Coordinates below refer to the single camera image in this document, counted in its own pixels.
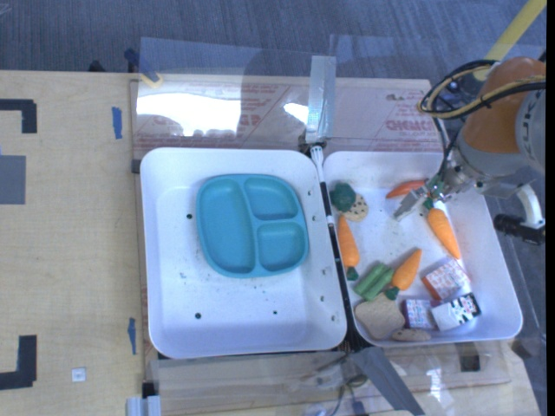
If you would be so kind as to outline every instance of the toy carrot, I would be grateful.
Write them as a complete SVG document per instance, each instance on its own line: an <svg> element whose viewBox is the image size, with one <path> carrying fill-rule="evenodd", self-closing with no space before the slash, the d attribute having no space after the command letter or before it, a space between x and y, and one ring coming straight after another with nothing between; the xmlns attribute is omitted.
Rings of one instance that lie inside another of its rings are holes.
<svg viewBox="0 0 555 416"><path fill-rule="evenodd" d="M398 196L404 196L416 188L420 188L426 183L426 180L409 180L408 182L403 182L402 184L396 186L393 190L385 195L385 198L396 198Z"/></svg>
<svg viewBox="0 0 555 416"><path fill-rule="evenodd" d="M408 289L416 277L418 268L420 267L420 260L422 257L422 250L420 248L413 251L413 253L395 270L391 278L391 285L398 289Z"/></svg>
<svg viewBox="0 0 555 416"><path fill-rule="evenodd" d="M341 262L343 263L343 267L347 270L347 278L349 280L356 280L358 278L358 273L356 273L355 267L361 261L361 256L358 252L353 233L347 223L347 219L343 214L339 216L339 222L337 224L337 242L339 243Z"/></svg>
<svg viewBox="0 0 555 416"><path fill-rule="evenodd" d="M460 259L459 244L457 243L457 238L454 235L453 228L445 212L439 208L430 208L428 212L428 223L434 234L440 239L440 242L445 245L449 253L456 259Z"/></svg>

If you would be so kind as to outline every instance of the blue plate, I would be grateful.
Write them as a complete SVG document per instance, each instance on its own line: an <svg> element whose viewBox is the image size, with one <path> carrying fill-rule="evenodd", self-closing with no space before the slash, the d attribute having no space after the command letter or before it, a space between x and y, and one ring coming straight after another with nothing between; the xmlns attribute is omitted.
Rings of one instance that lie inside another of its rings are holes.
<svg viewBox="0 0 555 416"><path fill-rule="evenodd" d="M291 186L277 177L209 179L197 194L196 214L206 260L225 276L285 273L308 254L303 208Z"/></svg>

